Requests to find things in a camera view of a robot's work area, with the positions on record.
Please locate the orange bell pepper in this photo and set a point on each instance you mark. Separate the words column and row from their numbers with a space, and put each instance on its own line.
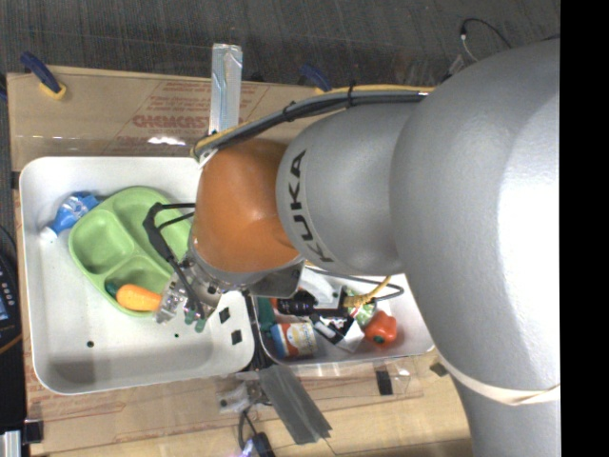
column 380, row 326

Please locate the small can blue red label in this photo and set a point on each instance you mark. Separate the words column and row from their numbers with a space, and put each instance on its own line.
column 297, row 340

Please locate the dark green toy vegetable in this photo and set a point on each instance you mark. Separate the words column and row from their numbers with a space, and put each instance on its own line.
column 264, row 314

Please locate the brown cardboard board red print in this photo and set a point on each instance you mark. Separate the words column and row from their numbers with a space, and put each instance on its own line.
column 85, row 112

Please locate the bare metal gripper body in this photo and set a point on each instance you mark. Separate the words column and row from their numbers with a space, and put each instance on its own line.
column 202, row 293

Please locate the black cylinder on white bracket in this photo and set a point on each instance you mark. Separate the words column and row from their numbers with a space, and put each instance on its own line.
column 295, row 305

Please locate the green divided plate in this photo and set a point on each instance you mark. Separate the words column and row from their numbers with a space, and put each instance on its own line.
column 102, row 241

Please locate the orange carrot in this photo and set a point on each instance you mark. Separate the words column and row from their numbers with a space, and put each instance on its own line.
column 138, row 298

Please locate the white plastic tray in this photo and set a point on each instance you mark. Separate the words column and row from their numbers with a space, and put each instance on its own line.
column 409, row 341
column 123, row 355

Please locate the blue and white plastic bottle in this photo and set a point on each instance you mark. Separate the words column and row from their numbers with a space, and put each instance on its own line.
column 71, row 210

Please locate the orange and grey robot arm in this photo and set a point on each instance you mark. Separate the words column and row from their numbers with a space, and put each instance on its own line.
column 342, row 184

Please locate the black and white carton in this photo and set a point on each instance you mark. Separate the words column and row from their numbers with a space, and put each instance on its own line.
column 345, row 333

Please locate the green and white packet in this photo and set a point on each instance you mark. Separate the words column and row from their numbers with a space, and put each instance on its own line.
column 365, row 313

